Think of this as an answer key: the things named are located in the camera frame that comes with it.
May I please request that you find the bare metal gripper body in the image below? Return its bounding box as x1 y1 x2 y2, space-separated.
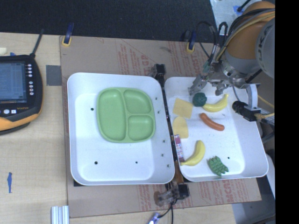
205 62 249 89

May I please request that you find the dark green broccoli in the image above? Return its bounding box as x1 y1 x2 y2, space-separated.
192 92 208 107

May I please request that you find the yellow banana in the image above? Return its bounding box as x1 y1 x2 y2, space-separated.
202 93 230 113
179 140 206 167

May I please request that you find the yellow square cheese slice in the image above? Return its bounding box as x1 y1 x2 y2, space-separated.
172 98 194 119

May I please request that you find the orange sausage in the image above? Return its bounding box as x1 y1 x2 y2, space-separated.
199 112 226 132

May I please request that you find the thin black rod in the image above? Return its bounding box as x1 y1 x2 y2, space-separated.
159 76 182 184

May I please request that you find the pale yellow oval slice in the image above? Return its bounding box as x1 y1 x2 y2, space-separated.
172 116 189 140

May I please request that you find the white plastic tray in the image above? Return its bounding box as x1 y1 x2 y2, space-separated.
164 77 270 182
67 72 176 186

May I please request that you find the pink and white packet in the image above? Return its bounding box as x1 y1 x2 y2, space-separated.
173 134 185 162

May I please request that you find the green divided plate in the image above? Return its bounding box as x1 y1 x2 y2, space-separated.
96 87 157 144

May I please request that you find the brown cardboard board red print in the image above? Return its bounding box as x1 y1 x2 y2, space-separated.
59 35 263 218

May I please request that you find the black cylinder on white bracket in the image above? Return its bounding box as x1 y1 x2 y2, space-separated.
232 83 262 122

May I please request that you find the black block with thin wires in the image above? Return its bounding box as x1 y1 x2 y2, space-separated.
153 63 167 79
177 183 190 199

